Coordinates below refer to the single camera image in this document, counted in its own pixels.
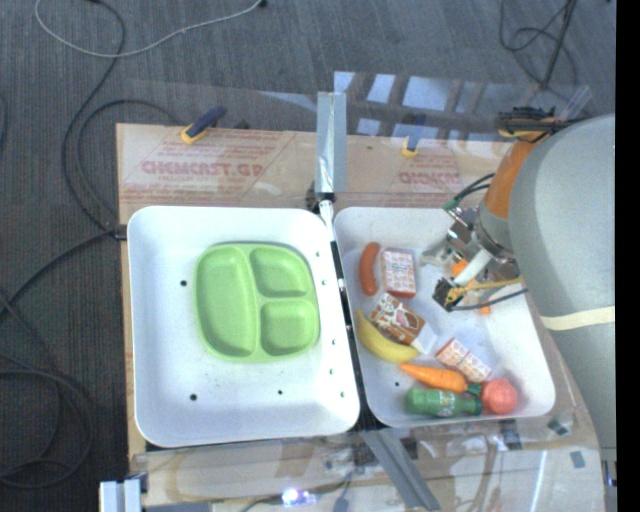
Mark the brown and white carton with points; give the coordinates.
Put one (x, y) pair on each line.
(397, 320)

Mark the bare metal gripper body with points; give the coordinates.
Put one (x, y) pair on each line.
(462, 232)

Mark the white plastic tray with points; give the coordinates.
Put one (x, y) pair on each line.
(505, 345)
(165, 350)

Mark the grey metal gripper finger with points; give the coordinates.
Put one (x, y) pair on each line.
(439, 255)

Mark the green divided plate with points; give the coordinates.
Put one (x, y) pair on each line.
(225, 305)

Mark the green bottle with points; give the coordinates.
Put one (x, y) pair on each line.
(435, 402)

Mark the orange red sausage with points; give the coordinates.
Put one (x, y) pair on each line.
(369, 270)

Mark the small orange and white carton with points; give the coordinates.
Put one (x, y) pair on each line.
(462, 360)

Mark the orange carrot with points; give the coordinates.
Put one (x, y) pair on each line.
(435, 377)

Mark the yellow banana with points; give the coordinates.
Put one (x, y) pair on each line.
(382, 347)

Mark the brown cardboard board red print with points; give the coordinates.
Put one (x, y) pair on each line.
(210, 170)

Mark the red round fruit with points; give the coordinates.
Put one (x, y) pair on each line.
(499, 396)

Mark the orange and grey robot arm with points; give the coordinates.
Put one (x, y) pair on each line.
(565, 240)

